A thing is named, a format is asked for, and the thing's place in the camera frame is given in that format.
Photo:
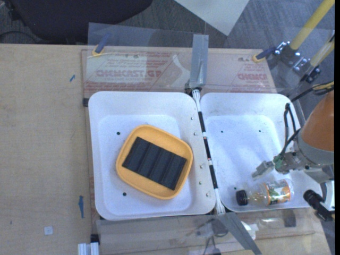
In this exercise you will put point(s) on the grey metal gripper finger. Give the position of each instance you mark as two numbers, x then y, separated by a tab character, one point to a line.
266	165
257	174

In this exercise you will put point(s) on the white plastic tray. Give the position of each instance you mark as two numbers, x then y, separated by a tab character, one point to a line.
154	105
244	142

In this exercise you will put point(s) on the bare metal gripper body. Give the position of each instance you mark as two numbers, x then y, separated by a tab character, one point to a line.
295	162

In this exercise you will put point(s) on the black cylinder on white bracket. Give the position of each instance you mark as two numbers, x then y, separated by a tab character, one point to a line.
316	200

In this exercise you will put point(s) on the thin black and white rod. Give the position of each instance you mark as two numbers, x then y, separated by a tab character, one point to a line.
205	139

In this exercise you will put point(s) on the brown cardboard board red print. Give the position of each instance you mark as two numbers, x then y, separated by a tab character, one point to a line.
164	73

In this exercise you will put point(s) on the clear plastic bottle orange label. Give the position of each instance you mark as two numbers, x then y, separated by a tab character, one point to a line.
277	194

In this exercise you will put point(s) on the yellow plate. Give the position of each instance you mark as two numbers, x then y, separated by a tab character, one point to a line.
148	186

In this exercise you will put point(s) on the black ribbed rectangular block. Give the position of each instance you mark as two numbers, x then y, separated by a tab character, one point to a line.
155	162

